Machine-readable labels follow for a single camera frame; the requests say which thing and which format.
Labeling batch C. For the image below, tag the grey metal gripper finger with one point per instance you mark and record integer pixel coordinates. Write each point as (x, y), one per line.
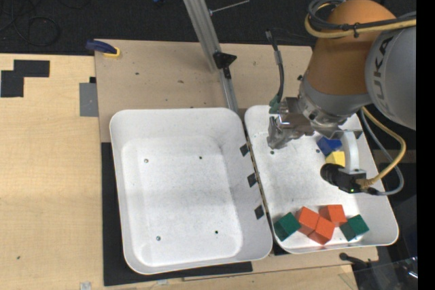
(288, 138)
(274, 136)

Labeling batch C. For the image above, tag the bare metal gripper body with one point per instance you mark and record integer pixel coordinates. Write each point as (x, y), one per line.
(299, 119)

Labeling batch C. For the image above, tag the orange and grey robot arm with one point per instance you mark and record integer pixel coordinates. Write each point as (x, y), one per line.
(343, 54)

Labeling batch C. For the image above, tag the blue cube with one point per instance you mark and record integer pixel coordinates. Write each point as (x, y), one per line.
(327, 145)

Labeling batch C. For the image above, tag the white plastic tray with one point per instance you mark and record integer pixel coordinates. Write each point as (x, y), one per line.
(292, 180)
(180, 193)

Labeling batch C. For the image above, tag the yellow cube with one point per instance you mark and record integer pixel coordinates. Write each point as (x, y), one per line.
(336, 159)

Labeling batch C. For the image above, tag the orange cube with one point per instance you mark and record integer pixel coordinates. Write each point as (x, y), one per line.
(334, 213)
(306, 219)
(322, 231)

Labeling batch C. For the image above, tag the green cube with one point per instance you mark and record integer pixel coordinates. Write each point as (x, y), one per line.
(286, 227)
(355, 227)

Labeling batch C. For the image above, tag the pale wood board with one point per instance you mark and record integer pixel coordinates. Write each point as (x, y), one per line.
(163, 78)

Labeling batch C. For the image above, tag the black cylinder on white bracket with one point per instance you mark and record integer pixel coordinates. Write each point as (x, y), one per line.
(343, 176)

